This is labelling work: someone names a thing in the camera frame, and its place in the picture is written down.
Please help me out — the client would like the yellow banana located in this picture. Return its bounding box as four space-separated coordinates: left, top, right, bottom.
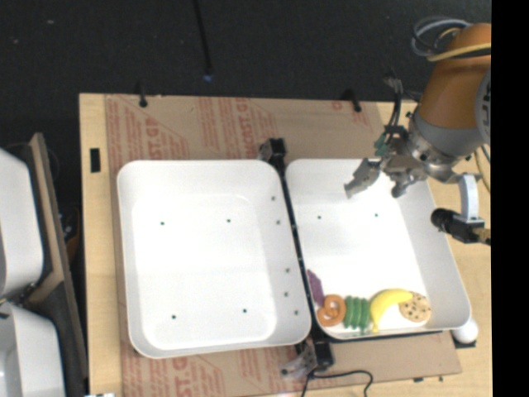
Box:
369 288 414 333

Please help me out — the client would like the white plastic tray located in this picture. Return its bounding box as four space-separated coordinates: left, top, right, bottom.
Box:
116 158 312 360
284 157 473 342

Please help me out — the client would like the brown cardboard board red print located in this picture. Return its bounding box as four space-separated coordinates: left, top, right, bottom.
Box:
104 93 464 397

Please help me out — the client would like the thin black rod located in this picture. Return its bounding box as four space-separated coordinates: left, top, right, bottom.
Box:
274 157 322 349

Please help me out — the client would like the orange pretzel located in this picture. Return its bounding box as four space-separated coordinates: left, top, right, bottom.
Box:
316 294 347 328

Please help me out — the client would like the green pea pod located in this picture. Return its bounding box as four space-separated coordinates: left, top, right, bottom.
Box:
343 295 372 336

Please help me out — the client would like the black cylinder on white bracket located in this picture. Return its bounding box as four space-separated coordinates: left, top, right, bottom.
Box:
430 173 487 244

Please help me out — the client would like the brown chocolate chip biscuit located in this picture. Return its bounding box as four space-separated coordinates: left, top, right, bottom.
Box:
398 291 432 324

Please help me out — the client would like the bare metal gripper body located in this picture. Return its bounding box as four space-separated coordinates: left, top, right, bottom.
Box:
381 132 461 184

